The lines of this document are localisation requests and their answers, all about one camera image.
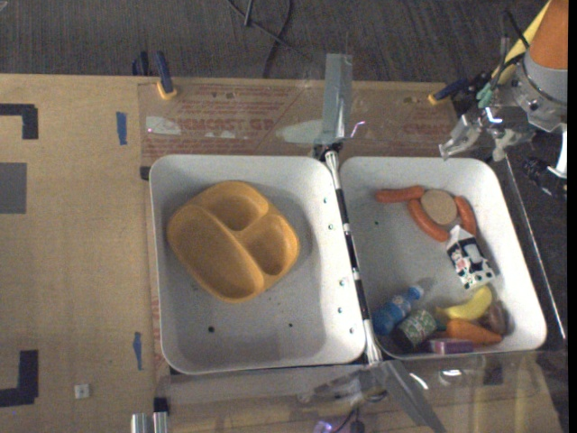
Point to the thin black and white rod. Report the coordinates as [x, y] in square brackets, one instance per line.
[345, 217]

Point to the pink and purple packet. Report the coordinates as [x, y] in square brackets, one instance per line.
[451, 346]

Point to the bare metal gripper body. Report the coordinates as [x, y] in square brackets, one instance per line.
[538, 111]

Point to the green patterned can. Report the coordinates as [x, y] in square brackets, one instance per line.
[417, 327]

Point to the yellow banana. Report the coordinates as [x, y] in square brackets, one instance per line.
[473, 307]

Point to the orange carrot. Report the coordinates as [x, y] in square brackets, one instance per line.
[471, 332]

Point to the orange sausage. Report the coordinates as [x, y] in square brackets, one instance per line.
[399, 194]
[428, 226]
[466, 214]

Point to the white carton with cow print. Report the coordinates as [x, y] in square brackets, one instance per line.
[471, 260]

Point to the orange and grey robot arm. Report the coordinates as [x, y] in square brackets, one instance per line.
[551, 34]

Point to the brown rounded toy food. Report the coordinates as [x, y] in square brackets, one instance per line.
[496, 318]

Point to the blue bottle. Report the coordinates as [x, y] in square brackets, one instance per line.
[392, 311]

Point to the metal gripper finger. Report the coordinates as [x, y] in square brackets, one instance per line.
[507, 140]
[462, 135]

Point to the black cylinder on white bracket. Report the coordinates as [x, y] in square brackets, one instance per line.
[538, 172]

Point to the round brown biscuit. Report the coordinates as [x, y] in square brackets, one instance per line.
[439, 206]

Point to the white plastic tray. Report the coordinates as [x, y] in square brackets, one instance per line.
[288, 327]
[396, 251]

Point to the orange divided plate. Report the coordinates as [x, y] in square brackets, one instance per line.
[216, 246]

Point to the small white square piece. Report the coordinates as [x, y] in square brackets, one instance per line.
[81, 391]

